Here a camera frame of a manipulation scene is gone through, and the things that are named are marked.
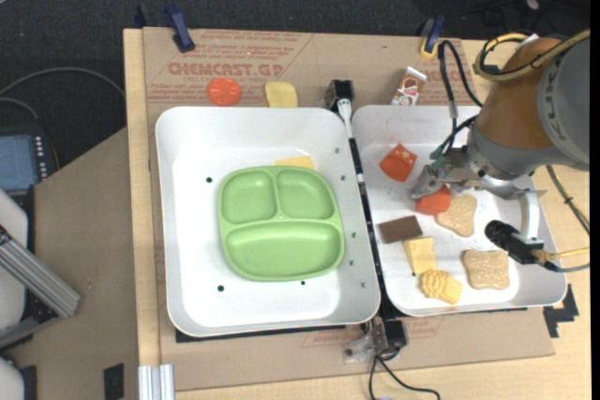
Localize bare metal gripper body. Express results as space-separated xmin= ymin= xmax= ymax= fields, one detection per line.
xmin=438 ymin=146 xmax=515 ymax=194

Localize orange carrot chunk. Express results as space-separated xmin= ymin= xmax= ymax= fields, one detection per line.
xmin=413 ymin=184 xmax=454 ymax=217

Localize tan bread slice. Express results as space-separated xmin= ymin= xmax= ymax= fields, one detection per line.
xmin=460 ymin=248 xmax=512 ymax=291
xmin=435 ymin=192 xmax=479 ymax=239

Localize brown chocolate square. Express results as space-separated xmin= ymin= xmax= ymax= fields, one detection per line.
xmin=377 ymin=215 xmax=425 ymax=245

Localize thin black and white rod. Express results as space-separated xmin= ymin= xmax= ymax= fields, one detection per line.
xmin=337 ymin=99 xmax=391 ymax=320

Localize yellow cheese wedge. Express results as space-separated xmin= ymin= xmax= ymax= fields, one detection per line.
xmin=402 ymin=235 xmax=439 ymax=276

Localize white and brown carton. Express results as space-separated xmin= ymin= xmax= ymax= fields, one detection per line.
xmin=389 ymin=66 xmax=428 ymax=108

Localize yellow ridged fries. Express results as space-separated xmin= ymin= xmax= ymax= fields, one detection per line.
xmin=417 ymin=268 xmax=465 ymax=306

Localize white plastic tray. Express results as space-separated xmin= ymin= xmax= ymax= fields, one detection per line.
xmin=154 ymin=105 xmax=382 ymax=338
xmin=350 ymin=103 xmax=569 ymax=318

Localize yellow cheese slice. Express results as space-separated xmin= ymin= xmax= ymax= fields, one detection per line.
xmin=273 ymin=155 xmax=316 ymax=172

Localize green divided plate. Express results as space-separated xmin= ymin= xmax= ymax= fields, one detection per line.
xmin=216 ymin=165 xmax=347 ymax=284

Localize pale yellow rounded slab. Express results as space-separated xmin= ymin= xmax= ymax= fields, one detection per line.
xmin=263 ymin=81 xmax=300 ymax=110

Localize brown cardboard board red print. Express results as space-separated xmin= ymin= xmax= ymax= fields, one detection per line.
xmin=142 ymin=26 xmax=557 ymax=393

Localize orange round disc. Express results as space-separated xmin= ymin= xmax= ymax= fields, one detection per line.
xmin=205 ymin=77 xmax=244 ymax=108

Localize black cylinder on white bracket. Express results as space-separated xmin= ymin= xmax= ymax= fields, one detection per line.
xmin=484 ymin=187 xmax=548 ymax=267

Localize black block with thin wires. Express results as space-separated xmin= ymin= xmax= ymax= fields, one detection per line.
xmin=369 ymin=317 xmax=410 ymax=350
xmin=326 ymin=78 xmax=356 ymax=110

